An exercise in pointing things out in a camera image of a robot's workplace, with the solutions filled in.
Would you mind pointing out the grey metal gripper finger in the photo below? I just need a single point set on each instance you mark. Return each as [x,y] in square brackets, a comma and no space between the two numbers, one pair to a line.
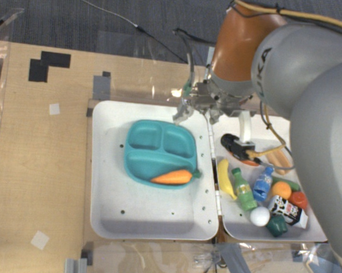
[213,117]
[183,112]

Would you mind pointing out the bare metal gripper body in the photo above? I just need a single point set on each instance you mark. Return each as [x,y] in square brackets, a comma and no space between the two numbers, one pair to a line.
[211,102]

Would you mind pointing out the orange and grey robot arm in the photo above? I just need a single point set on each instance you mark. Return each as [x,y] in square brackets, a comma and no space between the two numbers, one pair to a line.
[295,66]

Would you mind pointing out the red flat slice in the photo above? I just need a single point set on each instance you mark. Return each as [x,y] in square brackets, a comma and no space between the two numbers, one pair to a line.
[249,162]

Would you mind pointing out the teal divided plate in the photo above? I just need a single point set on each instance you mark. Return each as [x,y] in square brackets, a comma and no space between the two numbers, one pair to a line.
[146,157]

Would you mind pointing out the yellow banana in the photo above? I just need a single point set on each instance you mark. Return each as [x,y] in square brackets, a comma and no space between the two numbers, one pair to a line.
[225,179]

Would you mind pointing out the orange carrot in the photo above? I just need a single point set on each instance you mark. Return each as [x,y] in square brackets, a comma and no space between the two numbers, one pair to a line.
[174,177]

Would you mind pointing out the tan sausage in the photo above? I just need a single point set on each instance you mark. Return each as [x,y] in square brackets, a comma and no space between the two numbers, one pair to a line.
[280,161]

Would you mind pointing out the green bottle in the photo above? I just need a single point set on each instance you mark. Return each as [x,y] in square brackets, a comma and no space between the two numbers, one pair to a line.
[244,193]

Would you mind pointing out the blue bottle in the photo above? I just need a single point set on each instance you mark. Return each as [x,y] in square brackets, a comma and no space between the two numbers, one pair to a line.
[262,186]

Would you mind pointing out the orange fruit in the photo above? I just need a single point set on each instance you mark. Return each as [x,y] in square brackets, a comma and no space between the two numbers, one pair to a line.
[281,190]

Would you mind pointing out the white plastic tray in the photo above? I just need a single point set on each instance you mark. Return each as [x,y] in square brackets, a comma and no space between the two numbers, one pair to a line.
[154,207]
[238,222]

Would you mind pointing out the green cucumber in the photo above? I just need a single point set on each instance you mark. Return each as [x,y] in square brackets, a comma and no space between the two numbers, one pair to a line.
[293,186]

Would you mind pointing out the white egg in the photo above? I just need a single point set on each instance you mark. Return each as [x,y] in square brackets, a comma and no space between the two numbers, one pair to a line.
[260,216]

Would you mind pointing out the black and white milk carton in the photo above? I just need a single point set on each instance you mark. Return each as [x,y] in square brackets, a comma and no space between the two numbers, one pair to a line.
[285,209]

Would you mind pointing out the red tomato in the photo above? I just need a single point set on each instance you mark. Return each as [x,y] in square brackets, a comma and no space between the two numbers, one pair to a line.
[298,199]

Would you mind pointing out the dark green bell pepper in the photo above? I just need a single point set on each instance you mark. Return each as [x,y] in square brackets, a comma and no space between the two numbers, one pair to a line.
[277,226]

